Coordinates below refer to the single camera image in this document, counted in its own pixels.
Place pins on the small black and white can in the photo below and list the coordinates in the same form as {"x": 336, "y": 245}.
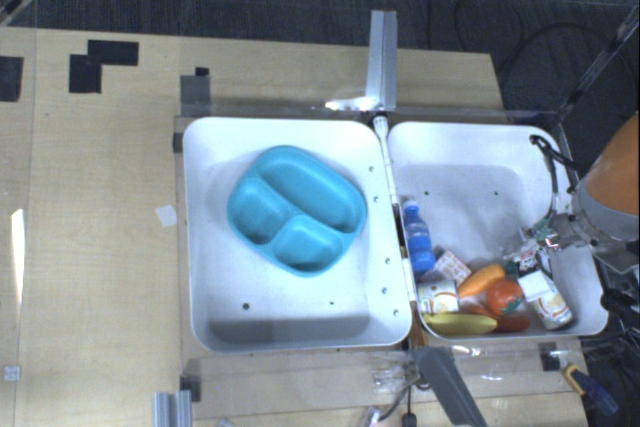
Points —
{"x": 526, "y": 262}

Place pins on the white can with orange print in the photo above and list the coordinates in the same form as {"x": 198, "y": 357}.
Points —
{"x": 437, "y": 297}

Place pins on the yellow banana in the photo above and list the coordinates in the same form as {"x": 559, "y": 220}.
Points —
{"x": 460, "y": 324}

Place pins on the red sausage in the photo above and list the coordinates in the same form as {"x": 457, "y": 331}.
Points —
{"x": 512, "y": 323}

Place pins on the red tomato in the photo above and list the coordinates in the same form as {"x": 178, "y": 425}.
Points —
{"x": 502, "y": 296}

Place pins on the blue divided plate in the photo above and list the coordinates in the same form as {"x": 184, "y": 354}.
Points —
{"x": 300, "y": 195}

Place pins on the white plastic tray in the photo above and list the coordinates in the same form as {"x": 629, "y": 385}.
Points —
{"x": 465, "y": 165}
{"x": 280, "y": 315}

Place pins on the orange carrot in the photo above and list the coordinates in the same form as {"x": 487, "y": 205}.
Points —
{"x": 480, "y": 280}

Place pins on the blue plastic bottle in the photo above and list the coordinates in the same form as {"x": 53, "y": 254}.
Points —
{"x": 419, "y": 240}

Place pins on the thin black and white rod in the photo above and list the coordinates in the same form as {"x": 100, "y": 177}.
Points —
{"x": 386, "y": 155}

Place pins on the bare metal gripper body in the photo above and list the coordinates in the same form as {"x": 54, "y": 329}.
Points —
{"x": 572, "y": 232}

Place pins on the white and orange packet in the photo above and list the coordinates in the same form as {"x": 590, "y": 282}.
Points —
{"x": 452, "y": 267}

